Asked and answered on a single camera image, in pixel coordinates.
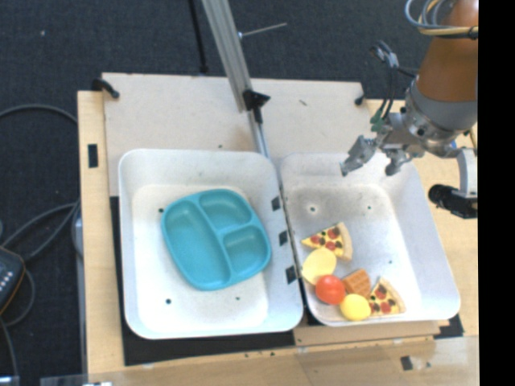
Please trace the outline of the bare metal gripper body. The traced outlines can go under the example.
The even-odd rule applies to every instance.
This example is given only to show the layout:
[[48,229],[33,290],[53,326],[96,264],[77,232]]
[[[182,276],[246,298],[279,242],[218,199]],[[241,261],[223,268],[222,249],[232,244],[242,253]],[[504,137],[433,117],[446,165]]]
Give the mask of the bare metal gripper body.
[[390,113],[377,132],[381,150],[400,150],[414,157],[430,153],[440,158],[454,158],[458,150],[452,145],[458,132],[435,125],[414,111]]

